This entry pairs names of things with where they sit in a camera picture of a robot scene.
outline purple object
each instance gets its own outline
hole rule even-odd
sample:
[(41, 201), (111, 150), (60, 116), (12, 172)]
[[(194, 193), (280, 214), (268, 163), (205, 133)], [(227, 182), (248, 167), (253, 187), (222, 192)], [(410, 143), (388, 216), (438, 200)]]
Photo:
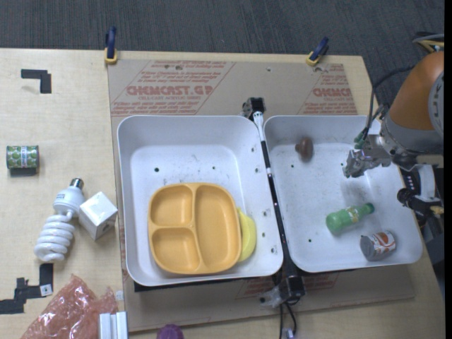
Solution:
[(177, 325), (167, 324), (158, 330), (157, 339), (184, 339), (184, 334)]

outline robotic hand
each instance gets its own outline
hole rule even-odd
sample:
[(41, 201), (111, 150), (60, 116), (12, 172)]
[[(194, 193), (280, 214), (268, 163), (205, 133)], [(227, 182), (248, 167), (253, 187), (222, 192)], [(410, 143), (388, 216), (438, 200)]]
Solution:
[[(416, 64), (381, 117), (379, 134), (368, 134), (374, 117), (369, 113), (367, 127), (355, 139), (344, 175), (359, 177), (368, 169), (395, 163), (420, 175), (419, 200), (437, 204), (432, 167), (444, 165), (444, 51), (433, 51)], [(399, 201), (409, 199), (406, 191), (399, 194)]]

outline clear plastic bag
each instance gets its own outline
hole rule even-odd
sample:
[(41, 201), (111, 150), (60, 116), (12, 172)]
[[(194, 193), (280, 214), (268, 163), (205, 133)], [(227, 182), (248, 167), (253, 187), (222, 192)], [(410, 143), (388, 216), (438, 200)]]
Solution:
[(110, 288), (97, 298), (83, 280), (72, 275), (21, 339), (97, 339), (99, 314), (117, 312)]

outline wooden table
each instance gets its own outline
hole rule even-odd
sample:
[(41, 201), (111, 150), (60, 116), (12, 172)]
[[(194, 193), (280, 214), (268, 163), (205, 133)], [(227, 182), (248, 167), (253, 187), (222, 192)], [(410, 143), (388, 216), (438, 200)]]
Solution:
[[(306, 56), (277, 54), (207, 54), (120, 52), (120, 59), (177, 59), (304, 63)], [(358, 113), (366, 114), (370, 82), (361, 57), (326, 56), (341, 63)], [(35, 176), (0, 174), (0, 299), (11, 299), (16, 278), (39, 282), (33, 247), (45, 218), (54, 213), (56, 194), (71, 179), (85, 182), (85, 197), (102, 191), (116, 203), (109, 91), (104, 52), (83, 50), (0, 49), (0, 146), (39, 145), (42, 161)], [(22, 79), (21, 69), (45, 69), (52, 94), (41, 94), (39, 81)], [(119, 232), (94, 242), (75, 224), (67, 259), (54, 266), (54, 292), (75, 274), (97, 294), (122, 290)], [(445, 338), (445, 305), (427, 251), (408, 266), (412, 299), (297, 314), (302, 338)], [(29, 299), (24, 314), (0, 315), (0, 337), (19, 338), (52, 298)], [(184, 327), (185, 338), (277, 338), (279, 315)], [(285, 317), (290, 325), (290, 318)], [(153, 338), (134, 333), (131, 338)]]

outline spiral tube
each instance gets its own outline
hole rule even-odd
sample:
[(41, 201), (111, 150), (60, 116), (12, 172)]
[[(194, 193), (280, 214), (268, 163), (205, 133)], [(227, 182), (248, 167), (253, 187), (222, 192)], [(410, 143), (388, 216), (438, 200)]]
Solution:
[(35, 255), (41, 261), (64, 260), (75, 230), (75, 227), (68, 223), (72, 216), (73, 212), (70, 210), (65, 215), (52, 215), (46, 219), (34, 249)]

